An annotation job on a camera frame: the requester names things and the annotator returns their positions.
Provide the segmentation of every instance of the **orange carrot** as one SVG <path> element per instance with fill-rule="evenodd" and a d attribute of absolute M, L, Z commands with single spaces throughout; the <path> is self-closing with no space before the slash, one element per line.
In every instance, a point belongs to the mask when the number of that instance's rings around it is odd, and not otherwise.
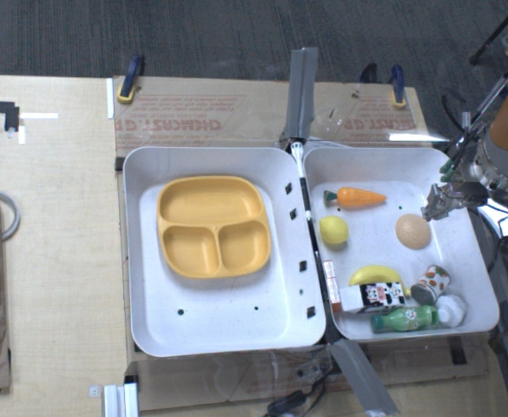
<path fill-rule="evenodd" d="M 354 189 L 352 187 L 341 187 L 336 193 L 325 190 L 325 204 L 330 201 L 337 200 L 341 207 L 367 207 L 374 204 L 381 204 L 385 201 L 386 196 L 364 189 Z"/>

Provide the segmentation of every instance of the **banana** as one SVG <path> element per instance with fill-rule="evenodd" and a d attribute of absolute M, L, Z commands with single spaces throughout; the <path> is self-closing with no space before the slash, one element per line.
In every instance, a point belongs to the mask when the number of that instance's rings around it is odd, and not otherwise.
<path fill-rule="evenodd" d="M 350 278 L 350 285 L 354 284 L 372 284 L 374 282 L 399 282 L 402 286 L 404 296 L 410 296 L 411 290 L 402 282 L 399 273 L 388 266 L 371 265 L 364 266 L 356 270 Z"/>

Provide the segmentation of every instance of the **green bottle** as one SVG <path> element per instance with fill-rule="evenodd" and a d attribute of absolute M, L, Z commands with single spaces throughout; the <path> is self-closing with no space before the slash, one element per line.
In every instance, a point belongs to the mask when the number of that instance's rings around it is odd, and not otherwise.
<path fill-rule="evenodd" d="M 439 314 L 434 306 L 397 308 L 389 314 L 372 316 L 373 332 L 408 332 L 421 328 L 433 328 L 439 324 Z"/>

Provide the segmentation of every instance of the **cup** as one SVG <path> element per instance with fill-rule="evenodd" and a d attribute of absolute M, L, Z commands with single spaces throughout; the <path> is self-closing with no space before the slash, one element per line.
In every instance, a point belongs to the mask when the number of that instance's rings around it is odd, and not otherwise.
<path fill-rule="evenodd" d="M 419 304 L 433 305 L 451 283 L 451 276 L 440 266 L 431 265 L 411 287 L 412 297 Z"/>

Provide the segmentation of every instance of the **beige tabletop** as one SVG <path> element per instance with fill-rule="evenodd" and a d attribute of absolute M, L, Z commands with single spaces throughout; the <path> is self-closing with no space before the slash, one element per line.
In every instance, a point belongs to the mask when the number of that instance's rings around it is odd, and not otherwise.
<path fill-rule="evenodd" d="M 21 113 L 26 143 L 3 131 L 0 190 L 22 221 L 4 244 L 11 350 L 0 416 L 99 416 L 93 386 L 122 384 L 127 358 L 115 128 L 106 79 L 0 76 L 0 101 Z M 484 374 L 389 387 L 404 416 L 508 415 L 495 355 Z M 261 415 L 267 403 L 155 415 Z M 326 395 L 313 415 L 365 415 L 352 391 Z"/>

